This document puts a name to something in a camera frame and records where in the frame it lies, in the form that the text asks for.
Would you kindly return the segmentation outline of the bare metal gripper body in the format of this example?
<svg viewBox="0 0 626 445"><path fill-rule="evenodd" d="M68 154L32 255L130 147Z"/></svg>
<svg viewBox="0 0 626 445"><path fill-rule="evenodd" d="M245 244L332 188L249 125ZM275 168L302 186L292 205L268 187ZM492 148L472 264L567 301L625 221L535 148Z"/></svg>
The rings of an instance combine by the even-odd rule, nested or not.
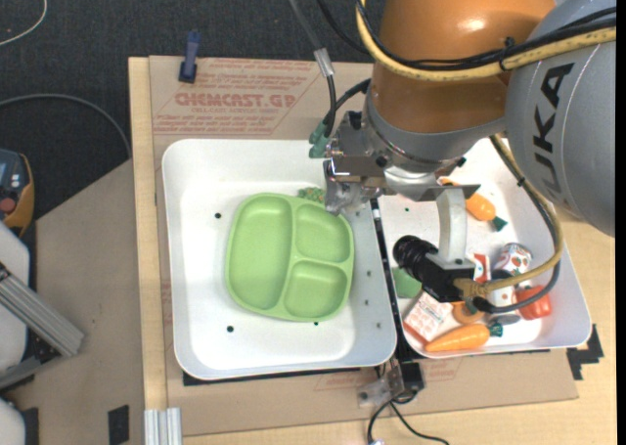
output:
<svg viewBox="0 0 626 445"><path fill-rule="evenodd" d="M402 195L413 201L434 201L443 188L435 171L443 165L415 156L405 145L384 139L370 118L347 112L327 146L328 180L377 188L377 198Z"/></svg>

